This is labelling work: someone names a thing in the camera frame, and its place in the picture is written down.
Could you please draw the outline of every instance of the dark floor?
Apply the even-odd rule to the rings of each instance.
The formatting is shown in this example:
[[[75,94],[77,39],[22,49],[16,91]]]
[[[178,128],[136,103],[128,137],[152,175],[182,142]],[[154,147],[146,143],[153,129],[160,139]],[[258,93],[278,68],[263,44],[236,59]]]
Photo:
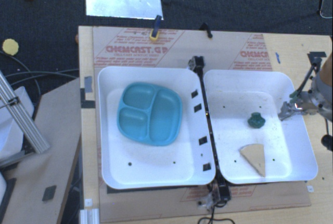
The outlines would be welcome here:
[[[317,14],[319,0],[172,0],[162,6],[162,28],[197,30],[203,22],[212,30],[263,33],[332,35],[332,20]],[[324,0],[323,15],[332,16],[332,0]],[[78,26],[152,26],[152,20],[90,17],[85,13],[85,0],[0,0],[0,42],[15,39],[19,53],[15,56],[32,71],[78,69]],[[0,54],[4,75],[24,71],[22,65]],[[78,76],[78,71],[70,73]],[[10,83],[29,76],[11,77]],[[38,78],[41,94],[69,78]],[[39,101],[36,83],[24,81],[33,102]],[[80,174],[76,172],[73,183]],[[63,223],[77,223],[78,192],[72,188]]]

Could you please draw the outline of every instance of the blue plate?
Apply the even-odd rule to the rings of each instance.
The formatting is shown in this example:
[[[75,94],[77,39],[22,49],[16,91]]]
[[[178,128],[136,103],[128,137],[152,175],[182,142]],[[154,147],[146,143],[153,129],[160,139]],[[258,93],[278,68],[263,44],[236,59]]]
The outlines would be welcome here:
[[[120,132],[137,142],[164,146],[178,136],[182,100],[177,93],[150,83],[132,83],[124,90],[117,112]]]

